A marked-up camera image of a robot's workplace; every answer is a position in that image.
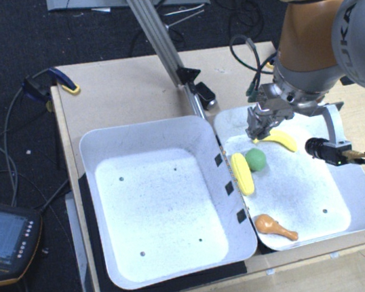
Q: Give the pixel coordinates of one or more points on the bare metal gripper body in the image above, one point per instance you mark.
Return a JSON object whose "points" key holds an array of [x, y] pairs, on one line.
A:
{"points": [[274, 108]]}

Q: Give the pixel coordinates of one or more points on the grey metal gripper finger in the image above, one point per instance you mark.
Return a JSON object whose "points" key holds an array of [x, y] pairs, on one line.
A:
{"points": [[252, 129], [264, 130]]}

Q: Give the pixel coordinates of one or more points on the yellow banana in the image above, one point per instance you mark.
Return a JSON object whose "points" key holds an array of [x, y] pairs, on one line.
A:
{"points": [[284, 141]]}

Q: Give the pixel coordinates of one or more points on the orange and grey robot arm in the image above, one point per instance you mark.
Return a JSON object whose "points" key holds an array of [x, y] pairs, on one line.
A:
{"points": [[309, 35]]}

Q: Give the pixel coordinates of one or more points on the green ball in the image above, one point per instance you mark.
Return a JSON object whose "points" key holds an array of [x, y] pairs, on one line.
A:
{"points": [[256, 160]]}

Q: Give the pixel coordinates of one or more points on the yellow corn cob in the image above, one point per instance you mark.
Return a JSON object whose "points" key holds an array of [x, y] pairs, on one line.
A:
{"points": [[243, 175]]}

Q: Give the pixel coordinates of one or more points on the black block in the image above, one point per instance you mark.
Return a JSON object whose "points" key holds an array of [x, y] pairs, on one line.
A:
{"points": [[205, 92]]}

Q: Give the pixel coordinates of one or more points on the white plastic tray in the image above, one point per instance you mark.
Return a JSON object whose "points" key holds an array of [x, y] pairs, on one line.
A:
{"points": [[162, 210], [299, 188]]}

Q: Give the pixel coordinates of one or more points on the orange chicken drumstick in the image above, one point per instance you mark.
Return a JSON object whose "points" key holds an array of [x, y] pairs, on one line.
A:
{"points": [[267, 224]]}

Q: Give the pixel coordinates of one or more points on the pale wood board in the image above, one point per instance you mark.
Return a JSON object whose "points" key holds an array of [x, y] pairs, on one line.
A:
{"points": [[126, 95]]}

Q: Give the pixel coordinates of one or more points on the black cylinder on white bracket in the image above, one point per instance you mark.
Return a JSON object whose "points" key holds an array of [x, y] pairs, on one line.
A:
{"points": [[324, 150]]}

